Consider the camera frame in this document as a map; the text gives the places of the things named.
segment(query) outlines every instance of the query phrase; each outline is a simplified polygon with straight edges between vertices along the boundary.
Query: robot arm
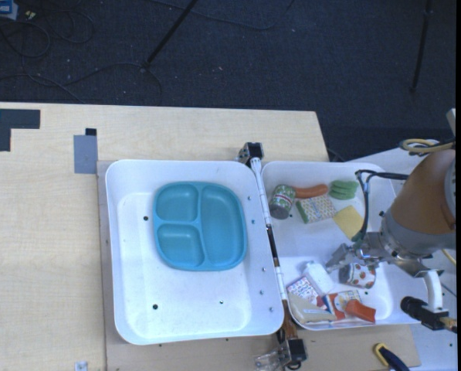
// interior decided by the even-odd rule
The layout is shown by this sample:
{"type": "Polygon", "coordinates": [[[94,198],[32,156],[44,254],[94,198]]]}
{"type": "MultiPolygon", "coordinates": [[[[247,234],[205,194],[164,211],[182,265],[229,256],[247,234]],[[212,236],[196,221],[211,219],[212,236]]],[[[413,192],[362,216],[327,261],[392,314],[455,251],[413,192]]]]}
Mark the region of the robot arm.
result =
{"type": "Polygon", "coordinates": [[[427,155],[405,177],[402,190],[391,207],[384,213],[381,229],[367,232],[368,180],[374,176],[402,179],[392,173],[359,171],[357,177],[364,191],[366,216],[352,245],[342,244],[327,262],[332,271],[351,262],[378,266],[381,262],[395,264],[413,277],[425,280],[429,303],[416,298],[403,299],[402,310],[431,329],[447,328],[456,332],[456,322],[449,319],[442,308],[442,290],[439,275],[423,264],[438,250],[456,249],[456,171],[455,142],[413,148],[404,144],[411,153],[427,151],[427,155]],[[366,182],[361,174],[368,173],[366,182]]]}

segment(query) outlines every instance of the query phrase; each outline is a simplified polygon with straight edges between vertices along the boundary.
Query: dark carpet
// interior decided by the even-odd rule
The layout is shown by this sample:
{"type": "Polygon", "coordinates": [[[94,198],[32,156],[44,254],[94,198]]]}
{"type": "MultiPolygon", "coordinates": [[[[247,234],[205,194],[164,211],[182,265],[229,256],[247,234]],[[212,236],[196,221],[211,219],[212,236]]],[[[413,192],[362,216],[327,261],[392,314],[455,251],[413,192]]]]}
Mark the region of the dark carpet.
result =
{"type": "Polygon", "coordinates": [[[190,2],[15,0],[0,101],[316,111],[344,161],[453,136],[456,0],[198,0],[157,51],[190,2]]]}

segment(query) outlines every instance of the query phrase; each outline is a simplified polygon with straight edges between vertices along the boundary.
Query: small cup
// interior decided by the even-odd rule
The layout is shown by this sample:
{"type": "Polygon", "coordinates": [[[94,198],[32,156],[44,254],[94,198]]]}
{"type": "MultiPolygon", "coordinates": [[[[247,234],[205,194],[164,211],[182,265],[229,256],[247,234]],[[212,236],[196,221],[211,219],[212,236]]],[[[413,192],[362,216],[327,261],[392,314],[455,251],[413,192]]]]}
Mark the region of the small cup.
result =
{"type": "Polygon", "coordinates": [[[345,265],[338,270],[338,280],[357,288],[372,288],[376,282],[376,269],[358,263],[345,265]]]}

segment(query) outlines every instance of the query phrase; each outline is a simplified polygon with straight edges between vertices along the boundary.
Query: wire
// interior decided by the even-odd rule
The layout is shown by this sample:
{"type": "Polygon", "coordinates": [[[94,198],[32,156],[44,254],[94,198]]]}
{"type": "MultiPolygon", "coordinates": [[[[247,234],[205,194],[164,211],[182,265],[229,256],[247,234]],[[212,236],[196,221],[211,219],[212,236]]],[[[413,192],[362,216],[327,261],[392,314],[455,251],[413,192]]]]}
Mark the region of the wire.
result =
{"type": "Polygon", "coordinates": [[[445,290],[448,291],[450,294],[452,294],[453,297],[456,298],[456,293],[453,292],[453,290],[452,290],[451,288],[449,288],[446,284],[443,284],[443,283],[441,283],[441,286],[442,286],[443,288],[445,288],[445,290]]]}
{"type": "Polygon", "coordinates": [[[390,172],[376,172],[369,169],[360,169],[355,172],[355,177],[361,184],[362,193],[364,195],[364,220],[362,222],[362,227],[357,232],[354,237],[352,237],[352,242],[357,244],[359,247],[362,243],[362,239],[365,237],[368,231],[368,220],[369,220],[369,181],[373,177],[380,177],[383,179],[391,179],[391,180],[406,180],[408,175],[403,175],[401,173],[390,173],[390,172]],[[368,173],[369,176],[366,178],[366,181],[363,182],[362,175],[368,173]]]}
{"type": "Polygon", "coordinates": [[[441,249],[441,251],[442,251],[442,253],[443,253],[443,254],[445,254],[445,255],[446,255],[446,258],[448,258],[448,259],[450,260],[450,262],[451,262],[453,265],[455,265],[455,266],[456,266],[456,260],[455,260],[455,258],[453,258],[453,257],[451,256],[451,254],[450,254],[450,253],[448,253],[448,251],[447,251],[447,250],[445,250],[445,249],[441,249]]]}
{"type": "Polygon", "coordinates": [[[404,150],[410,151],[411,155],[423,156],[431,152],[455,148],[456,138],[452,138],[444,143],[417,138],[406,139],[400,142],[399,147],[404,150]]]}
{"type": "MultiPolygon", "coordinates": [[[[175,5],[175,4],[169,4],[169,3],[166,3],[166,2],[162,2],[160,0],[145,0],[145,1],[165,5],[167,7],[173,8],[173,9],[185,9],[185,7],[181,7],[181,6],[175,5]]],[[[212,21],[216,21],[216,22],[223,22],[223,23],[229,23],[231,25],[242,26],[243,28],[247,28],[247,29],[269,30],[269,29],[273,28],[274,26],[276,26],[278,21],[288,13],[288,11],[290,10],[290,8],[292,7],[292,5],[293,5],[293,3],[295,1],[296,0],[290,0],[288,6],[286,7],[285,11],[280,15],[280,17],[278,19],[276,19],[275,22],[273,22],[271,25],[264,26],[264,27],[252,26],[252,25],[248,25],[248,24],[243,23],[243,22],[237,22],[237,21],[232,21],[232,20],[229,20],[229,19],[217,18],[215,16],[203,14],[203,13],[195,11],[193,9],[191,10],[191,14],[201,16],[202,18],[211,19],[212,21]]]]}
{"type": "MultiPolygon", "coordinates": [[[[52,29],[53,35],[56,38],[66,40],[67,42],[70,42],[70,43],[76,43],[77,44],[77,43],[86,43],[87,41],[89,41],[93,37],[93,34],[94,34],[93,20],[88,15],[83,14],[82,12],[78,12],[78,11],[72,12],[72,11],[70,11],[71,8],[77,7],[82,2],[82,0],[76,0],[67,9],[48,9],[48,8],[44,7],[43,2],[49,2],[54,6],[58,6],[53,0],[39,0],[39,5],[31,5],[31,4],[27,3],[27,2],[25,2],[25,4],[27,4],[28,6],[34,7],[34,8],[41,9],[43,11],[43,14],[41,14],[39,17],[44,18],[46,20],[46,23],[52,29]],[[86,37],[85,39],[82,39],[82,40],[74,40],[74,39],[71,38],[72,33],[69,33],[68,35],[60,34],[57,30],[54,29],[53,25],[49,21],[49,17],[51,15],[56,15],[57,13],[65,14],[65,15],[67,15],[69,17],[69,19],[71,21],[71,24],[72,24],[72,26],[71,26],[72,33],[73,33],[75,25],[76,25],[76,23],[74,21],[74,18],[73,18],[73,15],[78,15],[79,17],[85,18],[88,21],[88,23],[90,23],[90,26],[91,26],[91,30],[89,31],[88,37],[86,37]]],[[[140,65],[138,63],[119,62],[119,63],[112,63],[110,65],[106,65],[106,66],[104,66],[104,67],[102,67],[100,69],[95,69],[94,71],[88,73],[87,75],[85,75],[83,77],[76,78],[75,80],[68,81],[67,83],[58,83],[55,80],[52,80],[52,79],[49,79],[49,78],[46,78],[46,77],[43,77],[43,76],[33,75],[26,69],[25,58],[34,58],[35,59],[35,58],[43,57],[49,51],[49,48],[51,46],[50,34],[42,26],[36,25],[33,22],[7,22],[7,23],[3,23],[3,24],[0,23],[0,35],[1,35],[1,38],[4,39],[5,42],[8,43],[11,46],[11,48],[18,55],[21,56],[21,67],[22,67],[22,70],[24,71],[24,73],[17,73],[17,74],[12,74],[12,75],[8,75],[8,76],[0,77],[0,81],[7,80],[9,78],[28,77],[31,81],[33,81],[34,83],[37,83],[37,84],[39,84],[41,86],[44,86],[44,87],[57,87],[57,88],[63,90],[64,92],[68,93],[74,100],[78,101],[81,104],[85,104],[86,101],[81,100],[72,91],[68,90],[67,89],[68,86],[70,86],[72,84],[75,84],[75,83],[79,83],[80,81],[85,80],[86,78],[89,78],[89,77],[91,77],[91,76],[93,76],[95,74],[101,73],[101,72],[109,70],[111,68],[114,68],[116,66],[133,66],[133,67],[138,68],[140,70],[140,73],[142,73],[142,74],[146,73],[146,70],[142,67],[142,65],[140,65]],[[20,27],[19,30],[15,30],[14,32],[12,32],[10,34],[5,34],[2,27],[3,26],[9,26],[9,25],[14,25],[14,26],[17,25],[17,26],[21,26],[21,27],[20,27]],[[36,53],[36,54],[33,54],[33,55],[23,53],[23,51],[25,50],[25,44],[26,44],[26,34],[25,34],[26,28],[25,28],[25,26],[34,27],[34,28],[38,29],[40,32],[42,32],[46,36],[46,47],[42,51],[40,51],[39,53],[36,53]],[[10,36],[15,35],[17,32],[22,32],[22,48],[21,48],[21,50],[15,48],[10,43],[10,41],[8,39],[10,36]]],[[[161,82],[152,72],[149,72],[149,74],[152,76],[152,78],[154,78],[155,83],[156,83],[156,85],[158,87],[158,91],[159,91],[158,92],[158,102],[155,105],[159,105],[160,102],[161,102],[161,94],[162,94],[161,82]]]]}
{"type": "Polygon", "coordinates": [[[345,158],[338,154],[335,150],[326,147],[328,156],[330,157],[330,162],[345,162],[345,158]]]}
{"type": "Polygon", "coordinates": [[[10,46],[11,49],[12,49],[14,52],[18,53],[20,56],[25,56],[25,57],[28,57],[28,58],[38,58],[38,57],[41,57],[41,56],[45,55],[45,54],[48,52],[49,47],[50,47],[50,36],[49,36],[48,32],[47,32],[44,28],[42,28],[41,26],[38,26],[38,25],[36,25],[36,24],[34,24],[34,23],[33,23],[33,24],[31,24],[31,23],[26,23],[26,25],[28,25],[28,26],[35,26],[37,29],[39,29],[41,32],[43,32],[43,33],[45,34],[45,36],[46,36],[46,46],[45,46],[45,48],[43,49],[43,51],[40,51],[39,53],[34,54],[34,55],[24,54],[23,51],[17,50],[17,49],[12,45],[12,43],[8,40],[8,37],[7,37],[7,35],[4,33],[4,31],[3,31],[3,29],[2,29],[1,26],[0,26],[0,34],[2,35],[2,38],[3,38],[4,41],[8,44],[8,46],[10,46]]]}

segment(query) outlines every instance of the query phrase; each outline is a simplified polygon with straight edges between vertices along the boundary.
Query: black cable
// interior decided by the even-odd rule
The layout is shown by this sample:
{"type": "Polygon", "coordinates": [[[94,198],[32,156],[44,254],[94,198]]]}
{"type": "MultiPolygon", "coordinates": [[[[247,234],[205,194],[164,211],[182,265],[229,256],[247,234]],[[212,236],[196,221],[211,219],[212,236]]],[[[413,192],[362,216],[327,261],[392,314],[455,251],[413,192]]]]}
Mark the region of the black cable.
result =
{"type": "Polygon", "coordinates": [[[19,54],[20,56],[25,56],[25,57],[28,57],[28,58],[38,58],[38,57],[41,57],[43,55],[45,55],[46,52],[48,52],[49,50],[49,47],[50,47],[50,36],[48,34],[48,32],[41,28],[40,26],[36,25],[36,24],[32,24],[31,26],[35,26],[36,28],[40,29],[42,32],[44,32],[45,36],[46,36],[46,47],[43,51],[41,51],[40,53],[37,53],[35,55],[27,55],[27,54],[24,54],[23,51],[18,51],[11,43],[10,41],[8,40],[8,37],[6,34],[4,34],[4,31],[2,29],[2,27],[0,26],[0,34],[2,35],[2,38],[5,40],[5,42],[8,44],[8,46],[10,46],[12,48],[12,50],[14,52],[16,52],[17,54],[19,54]]]}
{"type": "MultiPolygon", "coordinates": [[[[166,7],[170,7],[172,9],[185,9],[185,7],[181,7],[180,5],[175,5],[175,4],[170,4],[170,3],[166,3],[166,2],[162,2],[160,0],[144,0],[146,2],[153,2],[153,3],[157,3],[157,4],[160,4],[160,5],[164,5],[166,7]]],[[[288,11],[290,10],[290,8],[292,7],[293,3],[295,2],[296,0],[290,0],[288,6],[286,7],[285,11],[280,15],[280,17],[275,20],[271,25],[267,25],[267,26],[263,26],[263,27],[258,27],[258,26],[252,26],[252,25],[248,25],[246,23],[243,23],[243,22],[237,22],[237,21],[232,21],[232,20],[229,20],[229,19],[221,19],[221,18],[217,18],[215,16],[211,16],[211,15],[207,15],[207,14],[203,14],[202,12],[198,12],[198,11],[195,11],[195,10],[191,10],[191,14],[193,15],[197,15],[197,16],[201,16],[202,18],[206,18],[206,19],[211,19],[212,21],[216,21],[216,22],[222,22],[222,23],[228,23],[228,24],[231,24],[231,25],[235,25],[235,26],[241,26],[243,28],[247,28],[247,29],[251,29],[251,30],[269,30],[271,28],[273,28],[274,26],[276,26],[276,24],[278,23],[278,21],[283,17],[285,16],[285,14],[288,13],[288,11]]]]}
{"type": "Polygon", "coordinates": [[[441,283],[441,286],[445,288],[446,291],[448,291],[453,297],[456,298],[456,292],[452,291],[446,284],[441,283]]]}
{"type": "Polygon", "coordinates": [[[406,180],[408,175],[404,175],[401,173],[390,173],[390,172],[376,172],[374,170],[369,169],[359,169],[355,172],[355,177],[359,181],[361,185],[362,194],[364,195],[364,220],[362,222],[362,227],[359,231],[352,237],[352,242],[354,245],[360,246],[362,243],[362,239],[364,239],[367,231],[368,231],[368,220],[369,220],[369,181],[373,177],[380,177],[383,179],[391,179],[391,180],[406,180]],[[362,175],[368,173],[369,176],[366,178],[364,182],[362,180],[362,175]]]}
{"type": "MultiPolygon", "coordinates": [[[[54,13],[65,13],[71,18],[71,22],[73,23],[73,19],[71,17],[71,12],[68,12],[67,9],[47,9],[43,5],[44,1],[48,1],[48,2],[56,5],[56,3],[54,1],[52,1],[52,0],[39,0],[39,5],[38,6],[35,5],[34,7],[42,9],[44,11],[48,11],[48,12],[44,12],[43,14],[41,14],[40,17],[44,18],[46,20],[47,24],[50,26],[52,31],[57,35],[57,37],[59,37],[61,39],[64,39],[64,40],[66,40],[68,42],[71,42],[71,43],[85,43],[85,42],[89,41],[93,37],[93,33],[94,33],[93,20],[88,15],[83,14],[82,12],[74,12],[73,14],[74,15],[81,15],[82,17],[88,19],[88,21],[92,25],[92,31],[90,32],[90,36],[87,37],[84,40],[77,41],[77,40],[71,39],[70,36],[60,35],[53,28],[52,24],[48,21],[48,17],[50,15],[53,15],[54,13]]],[[[82,0],[77,0],[72,5],[72,7],[77,7],[78,4],[81,3],[81,1],[82,0]]],[[[134,66],[134,67],[137,67],[140,70],[141,73],[145,73],[145,71],[146,71],[146,70],[143,69],[142,65],[140,65],[140,64],[129,63],[129,62],[119,62],[119,63],[112,63],[110,65],[106,65],[106,66],[104,66],[104,67],[102,67],[100,69],[95,69],[93,72],[88,73],[87,75],[85,75],[83,77],[76,78],[75,80],[68,81],[67,83],[58,83],[55,80],[52,80],[52,79],[49,79],[49,78],[46,78],[46,77],[43,77],[43,76],[33,75],[33,74],[29,73],[29,71],[26,69],[25,58],[39,58],[39,57],[45,56],[45,54],[48,52],[48,50],[50,48],[50,45],[51,45],[50,35],[48,34],[48,32],[43,27],[38,26],[38,25],[36,25],[35,23],[32,23],[32,22],[8,22],[8,23],[4,24],[4,26],[11,25],[11,24],[13,24],[13,25],[17,24],[17,25],[22,26],[21,29],[19,30],[19,31],[22,32],[22,48],[21,48],[20,51],[17,48],[15,48],[9,42],[8,35],[4,34],[4,32],[2,30],[2,27],[1,27],[1,24],[0,24],[0,34],[1,34],[2,38],[12,47],[12,49],[16,53],[18,53],[18,55],[21,56],[21,67],[22,67],[24,73],[17,73],[17,74],[12,74],[12,75],[8,75],[8,76],[3,76],[3,77],[0,77],[0,81],[7,80],[9,78],[28,77],[31,81],[33,81],[34,83],[37,83],[37,84],[39,84],[41,86],[44,86],[44,87],[58,87],[59,89],[63,90],[64,92],[67,92],[74,100],[80,102],[81,104],[86,104],[86,102],[84,100],[81,100],[77,95],[75,95],[73,92],[68,90],[66,87],[68,87],[68,86],[70,86],[70,85],[72,85],[74,83],[78,83],[81,80],[85,80],[86,78],[91,77],[94,74],[106,71],[106,70],[111,69],[111,68],[116,67],[116,66],[134,66]],[[40,31],[42,31],[47,36],[47,46],[42,52],[40,52],[40,53],[38,53],[36,55],[28,55],[28,54],[25,54],[25,53],[22,52],[22,51],[25,50],[25,40],[26,40],[26,34],[25,34],[26,28],[24,26],[34,26],[37,29],[39,29],[40,31]]],[[[158,89],[159,89],[159,98],[158,98],[158,103],[156,104],[156,105],[159,105],[160,102],[161,102],[161,83],[160,83],[160,80],[153,73],[150,73],[150,75],[155,79],[155,82],[156,82],[156,84],[158,86],[158,89]]]]}
{"type": "Polygon", "coordinates": [[[326,151],[330,156],[330,162],[345,162],[345,158],[338,154],[335,150],[332,150],[329,147],[326,147],[326,151]]]}

